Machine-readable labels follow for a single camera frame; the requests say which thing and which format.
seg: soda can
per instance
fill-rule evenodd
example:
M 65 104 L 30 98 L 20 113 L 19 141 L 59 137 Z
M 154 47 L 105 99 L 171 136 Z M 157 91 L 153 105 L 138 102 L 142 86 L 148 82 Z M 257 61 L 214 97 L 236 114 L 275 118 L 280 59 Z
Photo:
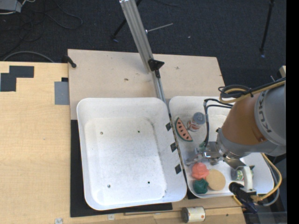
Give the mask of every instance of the soda can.
M 195 113 L 192 118 L 188 121 L 187 127 L 190 131 L 198 131 L 201 126 L 204 125 L 206 119 L 205 115 L 201 112 Z

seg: beige disc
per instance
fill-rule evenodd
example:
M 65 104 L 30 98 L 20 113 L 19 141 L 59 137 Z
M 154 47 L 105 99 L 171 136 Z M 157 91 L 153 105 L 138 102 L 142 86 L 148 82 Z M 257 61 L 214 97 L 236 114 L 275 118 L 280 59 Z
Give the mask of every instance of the beige disc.
M 215 191 L 222 190 L 225 186 L 225 176 L 222 172 L 211 169 L 209 175 L 206 176 L 206 181 L 209 183 L 209 188 Z

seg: white cylinder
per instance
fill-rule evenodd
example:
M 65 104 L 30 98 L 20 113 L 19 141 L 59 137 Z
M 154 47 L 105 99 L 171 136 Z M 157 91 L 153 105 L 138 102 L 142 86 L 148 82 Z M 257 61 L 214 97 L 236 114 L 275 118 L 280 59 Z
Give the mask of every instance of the white cylinder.
M 184 207 L 181 216 L 185 223 L 203 222 L 206 218 L 206 212 L 203 207 Z

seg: yellow cable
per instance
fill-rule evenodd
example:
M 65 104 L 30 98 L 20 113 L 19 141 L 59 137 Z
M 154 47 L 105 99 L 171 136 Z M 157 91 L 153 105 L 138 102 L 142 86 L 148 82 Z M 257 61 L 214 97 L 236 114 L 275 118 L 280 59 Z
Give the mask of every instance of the yellow cable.
M 250 96 L 250 95 L 254 95 L 254 94 L 260 93 L 260 92 L 262 92 L 262 91 L 266 91 L 266 90 L 273 89 L 273 88 L 275 88 L 275 87 L 281 86 L 281 85 L 283 85 L 284 83 L 285 83 L 285 80 L 284 80 L 284 81 L 281 81 L 281 82 L 278 82 L 278 83 L 276 83 L 276 84 L 269 85 L 269 86 L 267 86 L 267 87 L 264 87 L 264 88 L 262 88 L 262 89 L 259 89 L 259 90 L 257 90 L 257 91 L 254 91 L 254 92 L 252 92 L 252 93 L 248 93 L 248 94 L 246 94 L 246 95 L 240 96 L 239 98 L 230 99 L 230 100 L 223 100 L 222 97 L 221 97 L 221 95 L 220 95 L 219 100 L 220 100 L 222 103 L 224 103 L 224 104 L 233 103 L 233 102 L 239 101 L 239 100 L 241 100 L 241 99 L 244 99 L 244 98 L 246 98 L 246 97 L 248 97 L 248 96 Z M 229 93 L 231 93 L 231 92 L 233 92 L 233 91 L 247 91 L 247 90 L 242 89 L 242 88 L 232 88 L 232 89 L 230 89 L 230 90 L 225 91 L 225 93 L 226 93 L 226 94 L 229 94 Z
M 272 195 L 279 188 L 279 186 L 282 182 L 282 176 L 281 176 L 281 173 L 278 170 L 278 168 L 267 158 L 267 156 L 265 154 L 262 154 L 262 156 L 271 165 L 271 167 L 275 170 L 275 172 L 278 174 L 278 182 L 277 182 L 276 186 L 270 192 L 268 192 L 267 194 L 265 194 L 263 196 L 251 196 L 251 198 L 253 199 L 254 202 L 262 201 L 265 198 Z

